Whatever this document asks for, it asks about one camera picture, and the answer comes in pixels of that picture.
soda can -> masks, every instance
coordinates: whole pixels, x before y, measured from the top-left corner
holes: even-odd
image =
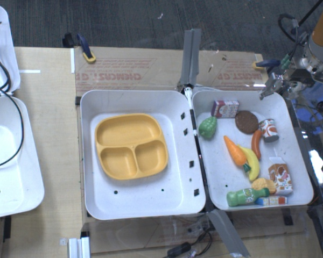
[[[273,142],[279,139],[279,134],[275,126],[275,120],[271,118],[262,120],[258,124],[258,128],[262,131],[264,142]]]

brown round disc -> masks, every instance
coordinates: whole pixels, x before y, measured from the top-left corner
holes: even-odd
[[[249,111],[239,111],[235,121],[237,128],[245,134],[253,134],[258,129],[258,119]]]

yellow banana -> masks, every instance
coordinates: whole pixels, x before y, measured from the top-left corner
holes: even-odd
[[[242,147],[238,145],[238,147],[243,151],[245,156],[247,157],[248,165],[251,167],[251,170],[249,171],[249,180],[250,182],[253,182],[259,175],[259,161],[254,153],[249,148]]]

green vegetable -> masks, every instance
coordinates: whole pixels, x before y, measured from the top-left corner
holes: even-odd
[[[204,138],[211,138],[216,131],[216,117],[206,118],[199,126],[199,134]]]

green bottle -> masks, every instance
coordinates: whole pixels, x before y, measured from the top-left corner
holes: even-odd
[[[245,188],[236,192],[228,192],[226,199],[229,206],[237,206],[254,203],[257,198],[268,197],[269,194],[270,193],[268,188],[262,188],[260,190]]]

